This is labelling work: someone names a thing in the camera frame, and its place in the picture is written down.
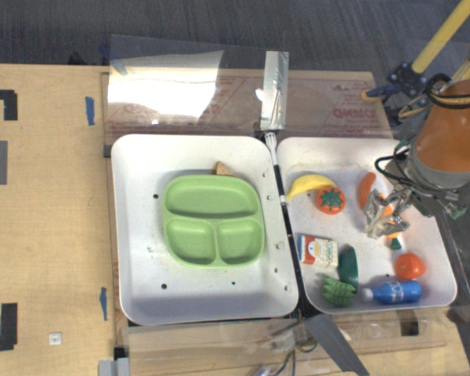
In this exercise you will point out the orange carrot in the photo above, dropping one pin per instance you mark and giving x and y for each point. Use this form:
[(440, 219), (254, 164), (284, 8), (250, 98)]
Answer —
[(388, 211)]

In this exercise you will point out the white and red carton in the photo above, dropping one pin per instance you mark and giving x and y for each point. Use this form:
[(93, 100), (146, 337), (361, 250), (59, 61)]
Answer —
[(317, 251)]

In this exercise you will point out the brown bread slice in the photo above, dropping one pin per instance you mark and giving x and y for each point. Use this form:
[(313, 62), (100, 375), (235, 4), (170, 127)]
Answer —
[(222, 170)]

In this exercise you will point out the orange sausage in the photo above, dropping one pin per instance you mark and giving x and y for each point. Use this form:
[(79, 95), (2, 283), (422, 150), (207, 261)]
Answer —
[(366, 188)]

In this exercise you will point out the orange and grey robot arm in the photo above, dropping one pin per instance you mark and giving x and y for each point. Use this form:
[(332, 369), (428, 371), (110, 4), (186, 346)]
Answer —
[(448, 135)]

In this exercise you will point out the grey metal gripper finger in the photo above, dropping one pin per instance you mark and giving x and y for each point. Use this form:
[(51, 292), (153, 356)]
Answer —
[(372, 206), (400, 222)]

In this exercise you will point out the plain orange round fruit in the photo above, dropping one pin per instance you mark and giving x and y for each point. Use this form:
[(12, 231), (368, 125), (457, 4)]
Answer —
[(409, 266)]

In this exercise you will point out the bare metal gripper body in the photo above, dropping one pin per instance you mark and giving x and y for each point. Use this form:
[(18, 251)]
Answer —
[(427, 194)]

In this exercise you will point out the green broccoli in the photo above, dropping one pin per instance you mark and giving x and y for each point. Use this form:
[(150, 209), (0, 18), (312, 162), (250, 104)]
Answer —
[(337, 292)]

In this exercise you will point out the dark green cucumber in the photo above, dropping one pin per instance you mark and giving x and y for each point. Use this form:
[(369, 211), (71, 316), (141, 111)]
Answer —
[(348, 268)]

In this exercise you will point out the yellow banana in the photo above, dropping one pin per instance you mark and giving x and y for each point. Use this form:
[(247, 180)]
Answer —
[(307, 182)]

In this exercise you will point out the brown cardboard board red print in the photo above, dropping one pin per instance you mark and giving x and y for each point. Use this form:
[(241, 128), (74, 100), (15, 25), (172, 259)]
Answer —
[(356, 92)]

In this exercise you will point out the blue plastic bottle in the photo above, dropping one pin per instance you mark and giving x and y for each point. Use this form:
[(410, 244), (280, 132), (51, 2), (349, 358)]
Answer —
[(399, 292)]

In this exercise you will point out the green divided plate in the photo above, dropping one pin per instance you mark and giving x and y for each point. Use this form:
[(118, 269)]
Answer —
[(213, 194)]

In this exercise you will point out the orange persimmon with green top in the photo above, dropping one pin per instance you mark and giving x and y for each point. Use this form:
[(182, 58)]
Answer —
[(331, 200)]

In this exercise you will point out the white plastic tray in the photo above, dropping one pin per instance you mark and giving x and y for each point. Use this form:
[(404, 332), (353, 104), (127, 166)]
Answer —
[(141, 210), (376, 272)]

